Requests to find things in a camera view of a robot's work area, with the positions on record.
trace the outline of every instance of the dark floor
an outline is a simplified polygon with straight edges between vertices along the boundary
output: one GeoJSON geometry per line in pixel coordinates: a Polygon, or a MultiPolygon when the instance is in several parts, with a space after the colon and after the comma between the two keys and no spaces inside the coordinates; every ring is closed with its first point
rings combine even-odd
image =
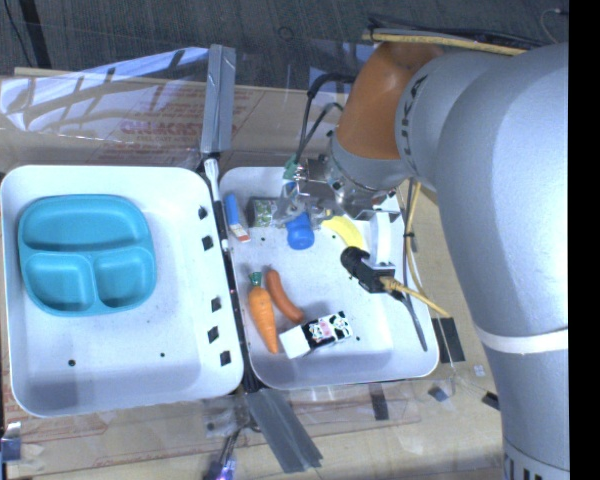
{"type": "MultiPolygon", "coordinates": [[[[568,41],[569,0],[35,0],[51,65],[82,70],[184,46],[235,47],[237,82],[305,89],[310,70],[355,72],[343,43],[371,13],[433,28],[568,41]]],[[[0,0],[0,74],[36,65],[17,0],[0,0]]]]}

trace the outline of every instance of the white tray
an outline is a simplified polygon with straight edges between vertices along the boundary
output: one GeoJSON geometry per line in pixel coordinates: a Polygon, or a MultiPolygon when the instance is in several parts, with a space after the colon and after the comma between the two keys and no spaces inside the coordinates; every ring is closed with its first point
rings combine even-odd
{"type": "MultiPolygon", "coordinates": [[[[246,208],[250,197],[277,198],[283,185],[283,169],[239,167],[227,172],[220,181],[223,195],[233,193],[246,208]]],[[[384,209],[397,210],[395,198],[384,209]]],[[[366,244],[370,226],[356,222],[366,244]]],[[[402,234],[404,222],[391,225],[390,261],[396,266],[396,278],[402,280],[402,234]]],[[[309,249],[297,251],[287,245],[286,230],[252,228],[251,241],[240,243],[230,237],[231,254],[240,297],[251,364],[257,376],[277,389],[298,389],[323,385],[381,382],[428,375],[438,364],[439,349],[428,308],[413,299],[428,350],[417,337],[413,321],[400,302],[385,294],[369,294],[351,279],[340,263],[345,248],[339,237],[323,228],[316,232],[309,249]],[[311,354],[288,359],[269,353],[248,311],[249,274],[267,267],[280,272],[289,298],[304,310],[308,319],[337,311],[349,317],[355,336],[311,354]]],[[[278,332],[293,324],[276,311],[278,332]]]]}
{"type": "Polygon", "coordinates": [[[11,382],[23,409],[43,417],[89,413],[211,398],[238,386],[244,364],[200,176],[171,167],[25,166],[4,178],[0,200],[11,382]],[[19,269],[18,218],[36,199],[63,194],[119,195],[142,210],[157,284],[140,307],[58,317],[29,298],[19,269]],[[206,236],[215,244],[209,250],[206,236]],[[212,311],[216,298],[221,307],[212,311]],[[214,328],[218,337],[210,342],[214,328]]]}

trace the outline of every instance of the orange carrot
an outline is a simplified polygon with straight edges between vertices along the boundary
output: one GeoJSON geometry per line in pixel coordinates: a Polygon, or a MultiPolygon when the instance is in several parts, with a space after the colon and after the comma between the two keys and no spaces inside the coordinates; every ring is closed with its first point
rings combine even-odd
{"type": "Polygon", "coordinates": [[[272,354],[278,353],[278,333],[273,314],[273,304],[269,292],[262,287],[262,273],[254,272],[249,276],[251,291],[249,292],[249,310],[251,317],[263,339],[267,349],[272,354]]]}
{"type": "Polygon", "coordinates": [[[294,324],[299,324],[302,322],[304,320],[304,313],[289,300],[289,297],[282,286],[280,273],[274,269],[268,270],[265,274],[265,281],[267,284],[267,289],[269,290],[271,298],[273,299],[273,303],[280,310],[280,312],[294,324]]]}

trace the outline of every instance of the black connector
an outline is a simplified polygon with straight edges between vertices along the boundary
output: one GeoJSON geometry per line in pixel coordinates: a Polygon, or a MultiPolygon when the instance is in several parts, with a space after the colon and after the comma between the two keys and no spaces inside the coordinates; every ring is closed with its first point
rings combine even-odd
{"type": "Polygon", "coordinates": [[[360,286],[369,293],[387,293],[381,277],[393,277],[396,269],[392,264],[387,265],[369,265],[363,261],[371,255],[358,247],[347,247],[340,255],[342,266],[347,272],[355,277],[360,286]]]}

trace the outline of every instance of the black pole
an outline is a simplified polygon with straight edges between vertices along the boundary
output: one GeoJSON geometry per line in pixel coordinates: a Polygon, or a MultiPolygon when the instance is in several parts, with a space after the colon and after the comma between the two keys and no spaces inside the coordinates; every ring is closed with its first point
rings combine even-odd
{"type": "Polygon", "coordinates": [[[40,16],[38,16],[36,3],[34,0],[19,1],[20,8],[22,9],[22,16],[27,24],[27,32],[29,32],[33,53],[36,56],[36,63],[39,68],[51,69],[51,60],[49,59],[49,52],[47,51],[47,43],[42,34],[42,26],[40,25],[40,16]]]}

